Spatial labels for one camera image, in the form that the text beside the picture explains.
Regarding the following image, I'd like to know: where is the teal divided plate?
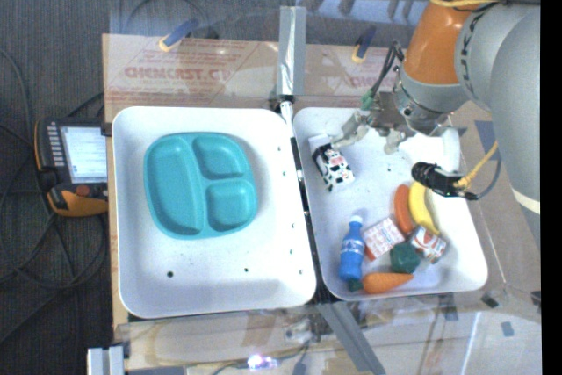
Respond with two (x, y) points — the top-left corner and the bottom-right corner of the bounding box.
(143, 132), (259, 241)

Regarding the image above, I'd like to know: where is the orange and white carton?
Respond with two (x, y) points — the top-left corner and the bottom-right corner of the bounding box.
(362, 217), (406, 262)

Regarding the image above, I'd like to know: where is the orange sausage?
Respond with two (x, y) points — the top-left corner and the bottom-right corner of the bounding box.
(393, 184), (416, 236)

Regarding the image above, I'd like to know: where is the orange carrot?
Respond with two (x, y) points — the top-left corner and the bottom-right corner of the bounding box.
(349, 271), (414, 295)

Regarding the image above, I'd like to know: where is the yellow banana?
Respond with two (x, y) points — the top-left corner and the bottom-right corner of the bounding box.
(407, 182), (441, 236)

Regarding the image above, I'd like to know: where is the red and white can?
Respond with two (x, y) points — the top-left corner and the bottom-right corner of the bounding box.
(407, 226), (448, 264)

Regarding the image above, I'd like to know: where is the black cylinder on white bracket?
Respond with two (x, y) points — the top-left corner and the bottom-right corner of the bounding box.
(411, 125), (467, 198)

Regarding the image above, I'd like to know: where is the white plastic tray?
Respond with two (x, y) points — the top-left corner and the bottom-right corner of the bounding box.
(292, 106), (489, 302)
(111, 105), (318, 320)

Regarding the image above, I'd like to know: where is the blue plastic bottle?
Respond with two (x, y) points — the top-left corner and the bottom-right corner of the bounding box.
(337, 214), (366, 283)

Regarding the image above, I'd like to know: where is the cow print milk carton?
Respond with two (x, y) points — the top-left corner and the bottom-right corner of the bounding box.
(307, 133), (356, 192)

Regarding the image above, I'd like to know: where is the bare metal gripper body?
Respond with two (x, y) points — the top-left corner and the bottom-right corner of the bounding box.
(370, 90), (448, 137)

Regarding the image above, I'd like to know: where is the brown cardboard board red print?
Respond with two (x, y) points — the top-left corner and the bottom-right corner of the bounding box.
(101, 33), (542, 371)

